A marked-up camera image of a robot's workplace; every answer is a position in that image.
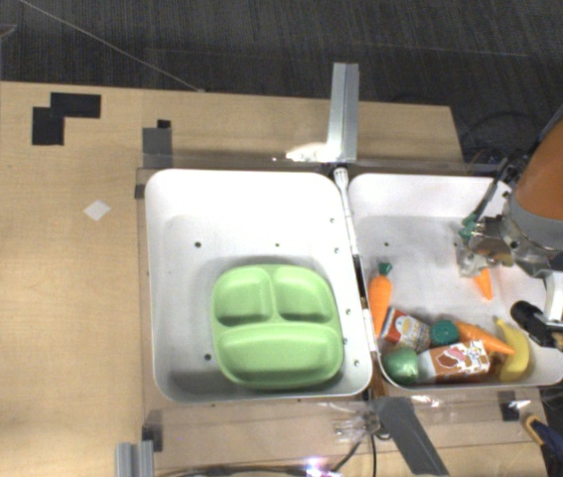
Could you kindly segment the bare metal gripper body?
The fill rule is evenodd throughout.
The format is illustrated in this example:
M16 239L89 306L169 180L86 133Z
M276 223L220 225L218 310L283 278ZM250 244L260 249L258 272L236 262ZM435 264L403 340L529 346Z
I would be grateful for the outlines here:
M529 276L541 276L552 269L559 249L531 240L506 216L468 221L462 227L462 244L479 256L492 259L490 267L517 266Z

